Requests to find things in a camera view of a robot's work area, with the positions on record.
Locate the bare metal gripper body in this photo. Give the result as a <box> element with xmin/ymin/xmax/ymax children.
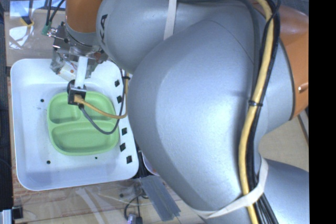
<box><xmin>50</xmin><ymin>22</ymin><xmax>109</xmax><ymax>79</ymax></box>

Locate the white and orange packet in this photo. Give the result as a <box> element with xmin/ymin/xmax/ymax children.
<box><xmin>58</xmin><ymin>62</ymin><xmax>78</xmax><ymax>82</ymax></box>

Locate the white plastic tray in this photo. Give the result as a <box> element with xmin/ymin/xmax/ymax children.
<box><xmin>9</xmin><ymin>58</ymin><xmax>140</xmax><ymax>191</ymax></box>
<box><xmin>140</xmin><ymin>150</ymin><xmax>159</xmax><ymax>177</ymax></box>

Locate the green divided plate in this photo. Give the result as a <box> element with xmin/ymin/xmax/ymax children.
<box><xmin>47</xmin><ymin>91</ymin><xmax>121</xmax><ymax>156</ymax></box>

